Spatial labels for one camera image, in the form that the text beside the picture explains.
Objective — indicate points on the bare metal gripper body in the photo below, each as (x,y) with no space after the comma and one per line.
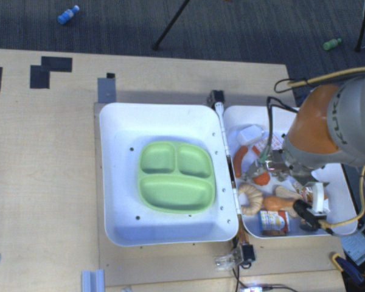
(281,163)

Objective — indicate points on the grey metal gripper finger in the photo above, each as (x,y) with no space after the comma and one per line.
(257,169)
(283,176)

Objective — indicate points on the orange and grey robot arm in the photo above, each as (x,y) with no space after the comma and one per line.
(328,126)

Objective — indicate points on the red round toy food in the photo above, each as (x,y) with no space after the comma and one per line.
(262,179)

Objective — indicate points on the beige bread slice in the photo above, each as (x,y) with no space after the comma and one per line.
(287,192)

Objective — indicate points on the orange sausage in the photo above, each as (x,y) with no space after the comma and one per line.
(239,160)

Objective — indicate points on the red and white packet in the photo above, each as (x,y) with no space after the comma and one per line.
(275,141)

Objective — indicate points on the orange and white packet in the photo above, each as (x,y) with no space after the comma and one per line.
(305,192)

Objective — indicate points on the beige doughnut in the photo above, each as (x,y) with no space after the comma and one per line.
(255,199)

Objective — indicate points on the white carton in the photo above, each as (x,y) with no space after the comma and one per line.
(249,134)

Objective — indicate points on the small printed can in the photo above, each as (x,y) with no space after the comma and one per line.
(273,222)

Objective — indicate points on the thin black and white rod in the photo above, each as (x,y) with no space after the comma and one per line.
(223,126)

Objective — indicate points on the white plastic tray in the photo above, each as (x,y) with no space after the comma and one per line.
(124,193)
(337,193)

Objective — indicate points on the green divided plate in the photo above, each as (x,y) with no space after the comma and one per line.
(176,190)

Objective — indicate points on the green bottle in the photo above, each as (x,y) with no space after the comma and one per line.
(331,44)

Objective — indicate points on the blue bottle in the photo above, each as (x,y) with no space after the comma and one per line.
(67,15)

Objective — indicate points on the black cylinder on white bracket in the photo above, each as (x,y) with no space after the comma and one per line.
(317,199)

